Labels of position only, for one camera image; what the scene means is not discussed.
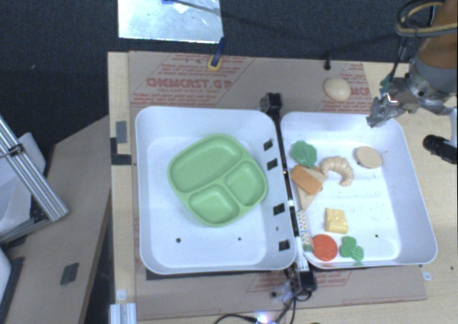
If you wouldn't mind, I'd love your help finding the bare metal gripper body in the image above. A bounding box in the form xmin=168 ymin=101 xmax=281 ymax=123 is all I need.
xmin=383 ymin=78 xmax=449 ymax=114

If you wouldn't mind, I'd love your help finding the tan round biscuit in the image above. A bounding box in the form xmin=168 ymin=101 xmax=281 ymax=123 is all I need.
xmin=352 ymin=145 xmax=384 ymax=170

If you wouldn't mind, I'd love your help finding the beige egg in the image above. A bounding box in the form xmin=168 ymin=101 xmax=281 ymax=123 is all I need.
xmin=323 ymin=77 xmax=352 ymax=102

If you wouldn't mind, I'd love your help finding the beige croissant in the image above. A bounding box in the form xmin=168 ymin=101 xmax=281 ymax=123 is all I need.
xmin=318 ymin=156 xmax=355 ymax=188

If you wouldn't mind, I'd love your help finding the green lettuce leaf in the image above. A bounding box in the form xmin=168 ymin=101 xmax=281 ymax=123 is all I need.
xmin=289 ymin=140 xmax=318 ymax=170

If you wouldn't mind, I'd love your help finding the white plastic tray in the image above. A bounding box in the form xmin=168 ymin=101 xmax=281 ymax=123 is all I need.
xmin=280 ymin=111 xmax=439 ymax=270
xmin=135 ymin=105 xmax=298 ymax=275

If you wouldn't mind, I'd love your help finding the orange cheese wedge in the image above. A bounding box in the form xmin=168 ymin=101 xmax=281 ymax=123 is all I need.
xmin=290 ymin=165 xmax=323 ymax=196

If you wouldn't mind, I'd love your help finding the thin black and white rod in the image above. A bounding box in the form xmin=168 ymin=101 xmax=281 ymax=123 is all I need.
xmin=271 ymin=107 xmax=307 ymax=274

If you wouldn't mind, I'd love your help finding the beige bread slice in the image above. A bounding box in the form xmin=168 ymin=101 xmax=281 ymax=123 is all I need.
xmin=296 ymin=167 xmax=327 ymax=211

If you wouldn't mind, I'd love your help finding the yellow cheese block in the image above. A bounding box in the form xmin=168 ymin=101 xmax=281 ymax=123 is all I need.
xmin=323 ymin=207 xmax=349 ymax=235

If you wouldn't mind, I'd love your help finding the white packet with orange print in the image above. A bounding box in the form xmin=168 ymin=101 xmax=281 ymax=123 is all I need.
xmin=296 ymin=208 xmax=311 ymax=245

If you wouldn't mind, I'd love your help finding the green broccoli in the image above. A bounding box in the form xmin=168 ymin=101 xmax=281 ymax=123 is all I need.
xmin=338 ymin=235 xmax=365 ymax=262

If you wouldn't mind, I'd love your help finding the red tomato slice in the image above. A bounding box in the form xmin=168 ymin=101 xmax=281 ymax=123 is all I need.
xmin=311 ymin=233 xmax=339 ymax=262

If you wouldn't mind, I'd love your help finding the brown cardboard board red print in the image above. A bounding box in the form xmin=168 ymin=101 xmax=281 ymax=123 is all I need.
xmin=127 ymin=51 xmax=429 ymax=320

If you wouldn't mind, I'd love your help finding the green divided plate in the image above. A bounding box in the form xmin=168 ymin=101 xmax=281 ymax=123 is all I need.
xmin=167 ymin=133 xmax=270 ymax=228

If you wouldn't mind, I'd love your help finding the black cylinder on white bracket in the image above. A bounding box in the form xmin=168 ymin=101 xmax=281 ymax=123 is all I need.
xmin=423 ymin=102 xmax=458 ymax=165

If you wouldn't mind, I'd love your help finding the black block with thin wires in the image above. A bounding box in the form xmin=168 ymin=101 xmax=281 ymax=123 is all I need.
xmin=259 ymin=92 xmax=284 ymax=114
xmin=284 ymin=267 xmax=318 ymax=299

